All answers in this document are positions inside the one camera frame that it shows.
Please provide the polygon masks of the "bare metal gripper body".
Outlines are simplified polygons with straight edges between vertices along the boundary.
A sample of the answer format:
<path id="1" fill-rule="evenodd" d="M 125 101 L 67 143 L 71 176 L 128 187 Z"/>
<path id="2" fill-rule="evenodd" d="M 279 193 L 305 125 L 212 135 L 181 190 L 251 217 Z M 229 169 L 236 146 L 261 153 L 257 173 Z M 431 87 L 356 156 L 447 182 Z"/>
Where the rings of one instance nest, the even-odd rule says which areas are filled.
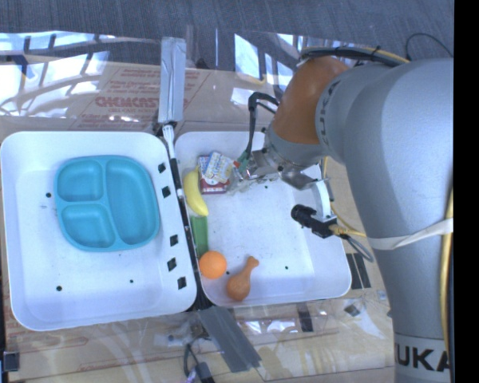
<path id="1" fill-rule="evenodd" d="M 282 180 L 293 188 L 304 190 L 319 181 L 305 174 L 303 170 L 306 168 L 282 158 L 275 151 L 261 148 L 252 151 L 247 160 L 240 164 L 240 174 L 245 180 Z"/>

